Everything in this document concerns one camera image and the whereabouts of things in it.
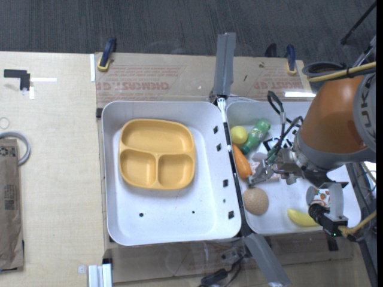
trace blue and yellow clamp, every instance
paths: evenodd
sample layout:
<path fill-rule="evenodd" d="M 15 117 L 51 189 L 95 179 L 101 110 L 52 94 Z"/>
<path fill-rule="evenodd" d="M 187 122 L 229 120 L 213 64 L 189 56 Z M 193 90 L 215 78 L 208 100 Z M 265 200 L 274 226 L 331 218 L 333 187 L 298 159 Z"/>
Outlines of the blue and yellow clamp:
<path fill-rule="evenodd" d="M 110 64 L 110 54 L 114 51 L 115 48 L 115 38 L 108 38 L 107 45 L 105 46 L 105 50 L 102 53 L 102 56 L 99 58 L 97 62 L 97 69 L 99 71 L 107 71 Z"/>
<path fill-rule="evenodd" d="M 286 48 L 287 63 L 285 65 L 286 71 L 289 75 L 295 75 L 297 68 L 295 64 L 295 49 L 293 45 L 288 45 Z"/>

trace brown round object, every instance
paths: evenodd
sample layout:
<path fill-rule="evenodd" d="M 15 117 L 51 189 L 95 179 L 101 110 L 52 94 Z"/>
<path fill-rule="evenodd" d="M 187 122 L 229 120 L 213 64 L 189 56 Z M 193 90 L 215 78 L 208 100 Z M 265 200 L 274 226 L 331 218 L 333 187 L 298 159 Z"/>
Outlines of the brown round object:
<path fill-rule="evenodd" d="M 242 197 L 246 210 L 254 215 L 262 215 L 269 207 L 269 197 L 261 188 L 248 188 Z"/>

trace white tray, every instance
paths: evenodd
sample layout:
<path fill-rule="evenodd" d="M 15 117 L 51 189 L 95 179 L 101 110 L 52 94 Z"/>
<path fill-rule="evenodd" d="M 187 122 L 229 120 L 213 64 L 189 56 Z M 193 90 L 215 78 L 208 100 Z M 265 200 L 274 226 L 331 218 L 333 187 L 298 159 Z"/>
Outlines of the white tray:
<path fill-rule="evenodd" d="M 302 116 L 305 117 L 310 102 L 284 102 L 283 103 L 287 118 L 290 120 Z M 254 127 L 256 121 L 260 118 L 265 118 L 270 121 L 271 128 L 265 141 L 270 138 L 277 138 L 281 134 L 281 124 L 279 115 L 273 110 L 269 102 L 233 102 L 228 105 L 226 109 L 226 116 L 230 128 L 233 126 L 244 126 L 248 131 Z M 292 142 L 293 134 L 287 136 L 287 139 Z M 252 150 L 247 159 L 250 162 L 252 157 L 258 157 L 257 153 L 267 154 L 267 149 L 261 145 Z M 345 181 L 349 184 L 344 188 L 344 215 L 348 217 L 348 226 L 353 227 L 360 222 L 361 213 L 358 205 L 357 198 L 352 188 L 347 169 L 342 166 L 330 173 L 327 176 L 335 181 Z M 245 180 L 239 180 L 242 193 L 248 188 Z M 262 215 L 253 215 L 245 211 L 245 216 L 249 227 L 259 234 L 273 235 L 273 234 L 287 234 L 287 233 L 300 233 L 307 231 L 322 230 L 320 226 L 317 227 L 300 227 L 296 225 L 287 216 L 287 209 L 293 208 L 302 212 L 307 212 L 308 206 L 306 204 L 306 192 L 311 186 L 306 180 L 298 178 L 297 182 L 292 185 L 287 185 L 285 180 L 279 179 L 276 181 L 267 181 L 256 185 L 266 191 L 269 197 L 269 208 Z"/>
<path fill-rule="evenodd" d="M 171 120 L 189 128 L 196 146 L 196 168 L 188 186 L 149 190 L 125 183 L 118 170 L 118 139 L 123 125 L 134 118 Z M 237 235 L 241 227 L 238 197 L 216 106 L 209 102 L 116 101 L 102 112 L 102 131 L 107 224 L 114 241 L 133 246 Z"/>

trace metal ring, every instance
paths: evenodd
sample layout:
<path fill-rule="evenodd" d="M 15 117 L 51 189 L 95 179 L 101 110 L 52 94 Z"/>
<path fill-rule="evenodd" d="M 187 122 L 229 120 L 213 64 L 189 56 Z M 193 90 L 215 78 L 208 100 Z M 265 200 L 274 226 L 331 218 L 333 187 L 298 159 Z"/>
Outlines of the metal ring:
<path fill-rule="evenodd" d="M 6 131 L 6 132 L 0 133 L 0 139 L 6 138 L 6 137 L 19 138 L 26 145 L 26 152 L 24 156 L 21 159 L 19 159 L 19 161 L 17 162 L 17 165 L 21 166 L 27 161 L 27 159 L 29 158 L 29 155 L 31 154 L 31 145 L 29 144 L 29 141 L 24 135 L 22 135 L 20 132 L 17 132 L 17 131 Z"/>
<path fill-rule="evenodd" d="M 7 122 L 5 127 L 1 126 L 1 120 L 5 120 Z M 6 130 L 9 126 L 10 126 L 9 119 L 7 117 L 0 117 L 0 129 Z"/>

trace yellow divided plate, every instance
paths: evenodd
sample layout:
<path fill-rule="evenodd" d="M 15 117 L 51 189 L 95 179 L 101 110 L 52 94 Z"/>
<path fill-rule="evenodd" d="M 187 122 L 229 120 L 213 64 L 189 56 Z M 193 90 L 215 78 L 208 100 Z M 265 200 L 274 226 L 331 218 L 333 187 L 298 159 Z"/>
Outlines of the yellow divided plate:
<path fill-rule="evenodd" d="M 181 123 L 138 118 L 122 128 L 118 142 L 118 168 L 133 186 L 174 190 L 193 177 L 196 150 L 193 135 Z"/>

